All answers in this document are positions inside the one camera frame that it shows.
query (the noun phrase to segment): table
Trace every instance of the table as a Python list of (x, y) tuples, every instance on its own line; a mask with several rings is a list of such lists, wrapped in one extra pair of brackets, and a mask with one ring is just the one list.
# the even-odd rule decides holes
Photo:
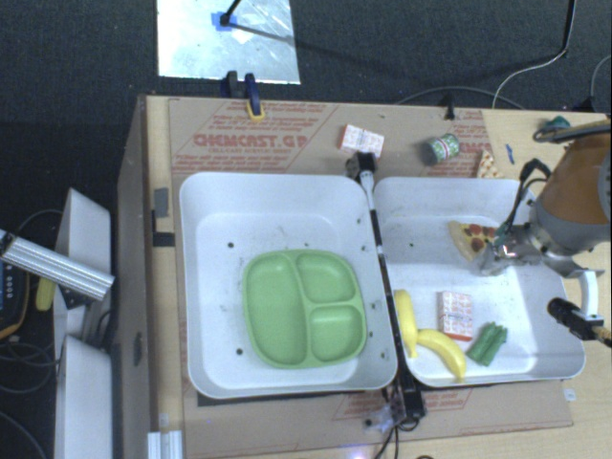
[[(170, 123), (168, 112), (169, 98), (148, 98), (146, 123), (148, 130), (148, 197), (153, 198), (160, 186), (167, 186), (171, 158), (168, 154), (170, 145), (167, 139), (167, 128)], [(409, 118), (410, 108), (405, 108)], [(520, 167), (538, 156), (544, 163), (554, 165), (560, 159), (563, 149), (550, 144), (538, 144), (531, 140), (532, 133), (543, 120), (549, 120), (556, 113), (495, 111), (483, 110), (484, 118), (499, 169), (508, 178), (516, 178)], [(564, 114), (573, 125), (601, 119), (591, 114)], [(506, 144), (514, 152), (515, 164), (511, 164), (506, 153)], [(157, 220), (156, 229), (160, 232), (173, 231), (172, 207), (169, 215)], [(156, 250), (149, 260), (150, 288), (152, 306), (149, 315), (151, 354), (155, 359), (150, 362), (150, 378), (155, 381), (156, 392), (149, 396), (149, 423), (139, 426), (158, 429), (157, 413), (162, 412), (165, 429), (180, 429), (183, 426), (183, 396), (181, 389), (181, 348), (179, 342), (179, 323), (177, 316), (176, 281), (174, 253), (172, 249)], [(577, 257), (580, 264), (590, 268), (606, 269), (606, 274), (599, 279), (600, 314), (610, 315), (610, 246), (599, 245), (593, 252)], [(567, 293), (571, 300), (579, 302), (579, 287), (576, 281), (566, 281)], [(403, 434), (400, 457), (416, 458), (429, 455), (435, 459), (444, 457), (472, 458), (487, 457), (604, 457), (612, 448), (612, 438), (608, 434), (607, 420), (612, 416), (612, 366), (610, 351), (598, 342), (586, 342), (586, 366), (583, 372), (571, 381), (565, 382), (568, 396), (575, 395), (576, 400), (570, 403), (574, 426), (547, 428), (510, 433), (496, 433), (479, 436), (464, 436), (452, 439), (410, 440), (409, 434)], [(124, 405), (130, 406), (131, 397)], [(124, 431), (124, 437), (134, 434), (134, 429)], [(325, 450), (311, 450), (268, 454), (253, 457), (278, 459), (319, 459), (319, 458), (357, 458), (373, 457), (380, 446), (344, 447)], [(389, 446), (386, 457), (392, 457), (393, 445)]]

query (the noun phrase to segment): toy banana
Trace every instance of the toy banana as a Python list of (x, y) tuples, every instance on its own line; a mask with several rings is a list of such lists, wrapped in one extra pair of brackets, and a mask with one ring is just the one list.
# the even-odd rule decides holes
[(411, 358), (417, 357), (417, 336), (419, 329), (414, 318), (414, 309), (410, 294), (404, 289), (395, 292), (395, 308), (398, 311), (402, 340)]
[(433, 350), (445, 362), (458, 379), (466, 376), (466, 355), (461, 347), (449, 336), (437, 330), (420, 330), (417, 343)]

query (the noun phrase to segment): green can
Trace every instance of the green can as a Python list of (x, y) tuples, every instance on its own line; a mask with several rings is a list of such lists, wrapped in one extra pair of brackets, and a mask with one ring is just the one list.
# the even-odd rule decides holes
[(425, 164), (438, 164), (458, 154), (459, 140), (451, 133), (446, 133), (442, 138), (434, 138), (423, 144)]

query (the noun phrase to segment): green plate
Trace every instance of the green plate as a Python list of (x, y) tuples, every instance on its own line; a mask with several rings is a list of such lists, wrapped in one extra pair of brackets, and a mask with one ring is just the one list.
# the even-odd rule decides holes
[(348, 361), (365, 344), (363, 300), (351, 266), (328, 251), (271, 251), (243, 276), (251, 344), (275, 367)]

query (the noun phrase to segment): toy pizza slice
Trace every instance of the toy pizza slice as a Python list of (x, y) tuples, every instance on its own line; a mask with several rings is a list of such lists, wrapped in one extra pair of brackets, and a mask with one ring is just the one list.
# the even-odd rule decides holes
[(457, 250), (470, 262), (495, 238), (495, 228), (450, 221), (448, 231)]
[(495, 160), (493, 155), (486, 149), (482, 150), (482, 157), (478, 164), (478, 171), (476, 177), (479, 179), (501, 179), (503, 175), (499, 173), (495, 166)]

